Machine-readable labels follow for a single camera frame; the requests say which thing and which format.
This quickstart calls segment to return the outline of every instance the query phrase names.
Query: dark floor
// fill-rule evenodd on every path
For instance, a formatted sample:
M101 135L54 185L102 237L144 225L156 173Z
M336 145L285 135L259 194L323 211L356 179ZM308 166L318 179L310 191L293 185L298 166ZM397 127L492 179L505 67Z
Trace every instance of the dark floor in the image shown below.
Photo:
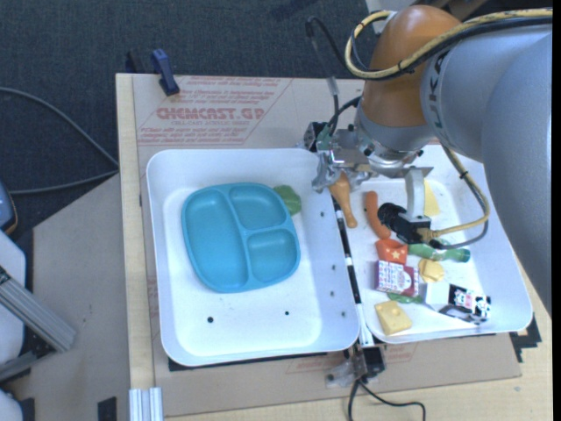
M551 6L492 0L482 10ZM134 49L164 49L188 75L323 77L306 38L319 17L339 48L367 14L364 0L0 0L0 88L42 98L74 120L115 160L115 74ZM349 77L320 39L330 73ZM0 91L0 180L18 209L17 238L96 183L21 195L117 170L60 114Z

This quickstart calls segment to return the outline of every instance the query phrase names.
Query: blue object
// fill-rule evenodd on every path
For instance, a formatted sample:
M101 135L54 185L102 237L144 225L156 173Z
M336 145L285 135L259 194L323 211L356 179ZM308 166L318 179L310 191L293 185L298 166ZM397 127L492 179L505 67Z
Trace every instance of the blue object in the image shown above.
M161 75L160 86L164 89L166 95L179 94L180 89L177 82L175 82L174 73L172 72L172 67L166 52L158 48L152 52L150 60L152 61L156 73Z
M282 198L258 183L197 190L181 211L188 256L198 277L222 293L260 289L287 279L300 244Z

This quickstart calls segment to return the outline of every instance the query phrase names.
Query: black clip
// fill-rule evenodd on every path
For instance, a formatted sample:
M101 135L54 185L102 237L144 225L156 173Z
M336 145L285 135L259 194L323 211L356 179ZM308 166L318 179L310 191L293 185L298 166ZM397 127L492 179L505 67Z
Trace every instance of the black clip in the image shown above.
M156 73L161 74L160 86L164 89L166 95L170 96L179 94L180 89L177 82L175 82L174 74L166 52L164 52L161 48L154 50L150 55L150 59L152 60Z

